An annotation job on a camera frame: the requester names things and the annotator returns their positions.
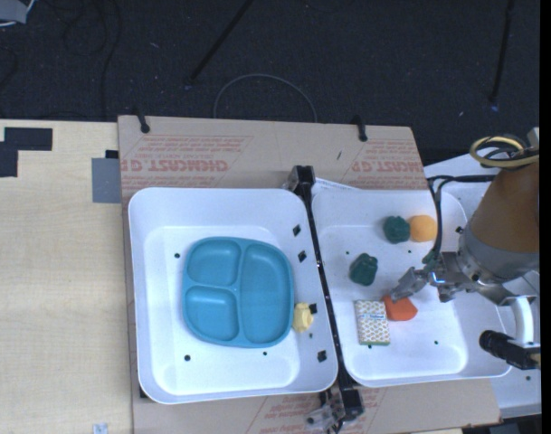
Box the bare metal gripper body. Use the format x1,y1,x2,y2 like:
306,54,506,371
424,250,500,297

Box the orange toy wedge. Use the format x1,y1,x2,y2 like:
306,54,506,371
379,293,419,323

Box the white packet yellow pattern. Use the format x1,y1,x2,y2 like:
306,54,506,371
353,298,392,347

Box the orange ball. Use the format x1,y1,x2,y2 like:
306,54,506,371
407,214,439,244

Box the white plastic tray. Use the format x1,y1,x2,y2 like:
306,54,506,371
127,186,340,406
310,186,515,389

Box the thin black rod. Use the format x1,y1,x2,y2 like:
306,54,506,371
299,183,356,393

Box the yellow toy food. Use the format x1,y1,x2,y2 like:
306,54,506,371
291,301,316,334

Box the blue divided plate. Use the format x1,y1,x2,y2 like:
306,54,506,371
180,235,297,349

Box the brown cardboard board red print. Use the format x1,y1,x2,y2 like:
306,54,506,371
116,114,503,434

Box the black cylinder on white bracket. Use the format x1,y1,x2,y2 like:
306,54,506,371
478,287,541,372

